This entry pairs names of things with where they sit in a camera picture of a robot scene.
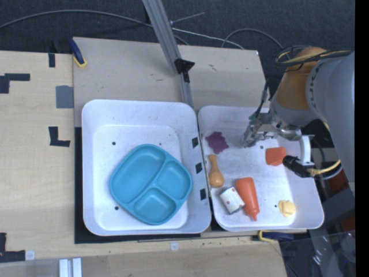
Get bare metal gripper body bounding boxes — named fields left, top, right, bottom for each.
left=249, top=112, right=302, bottom=141

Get orange cube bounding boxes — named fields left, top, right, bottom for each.
left=265, top=146, right=288, bottom=167

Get purple grapes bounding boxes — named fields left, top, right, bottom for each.
left=205, top=131, right=230, bottom=155

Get white plastic tray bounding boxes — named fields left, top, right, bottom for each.
left=81, top=99, right=213, bottom=237
left=197, top=105, right=325, bottom=233

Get orange bottle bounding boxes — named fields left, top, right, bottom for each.
left=235, top=177, right=261, bottom=222

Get white can with dots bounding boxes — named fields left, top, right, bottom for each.
left=219, top=186, right=246, bottom=215

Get yellow toy food piece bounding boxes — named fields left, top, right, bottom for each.
left=277, top=199, right=297, bottom=218

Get blue divided plate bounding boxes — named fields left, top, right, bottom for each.
left=108, top=143, right=194, bottom=226

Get pale wood board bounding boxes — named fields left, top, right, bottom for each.
left=72, top=36, right=308, bottom=239

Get black cylinder on white bracket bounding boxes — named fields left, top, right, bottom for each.
left=282, top=135, right=317, bottom=179

